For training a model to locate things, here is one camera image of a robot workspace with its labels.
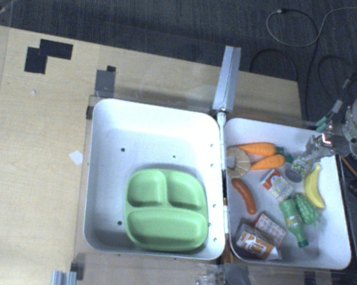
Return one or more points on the orange and white juice carton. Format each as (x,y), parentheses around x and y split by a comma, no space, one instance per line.
(256,245)

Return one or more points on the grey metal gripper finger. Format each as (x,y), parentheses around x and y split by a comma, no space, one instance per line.
(321,157)
(307,153)

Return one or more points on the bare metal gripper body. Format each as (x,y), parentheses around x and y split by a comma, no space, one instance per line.
(331,144)

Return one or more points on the green plastic bottle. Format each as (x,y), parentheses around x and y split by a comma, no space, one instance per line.
(293,220)

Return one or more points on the green and white can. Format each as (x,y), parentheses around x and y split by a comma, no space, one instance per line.
(298,169)

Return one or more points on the green grapes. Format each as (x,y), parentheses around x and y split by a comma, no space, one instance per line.
(306,210)

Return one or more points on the green divided plate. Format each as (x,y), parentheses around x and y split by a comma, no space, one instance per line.
(164,224)

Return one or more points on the orange patterned carton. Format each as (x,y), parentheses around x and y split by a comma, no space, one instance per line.
(270,228)

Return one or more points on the orange carrot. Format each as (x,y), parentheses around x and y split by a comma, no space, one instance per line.
(257,148)
(267,162)

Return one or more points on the yellow banana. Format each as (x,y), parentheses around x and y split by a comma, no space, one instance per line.
(312,188)

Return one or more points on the red-orange sausage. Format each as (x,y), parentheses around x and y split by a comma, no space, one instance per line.
(245,196)

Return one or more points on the white plastic tray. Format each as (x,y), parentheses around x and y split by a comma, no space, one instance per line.
(329,236)
(111,178)

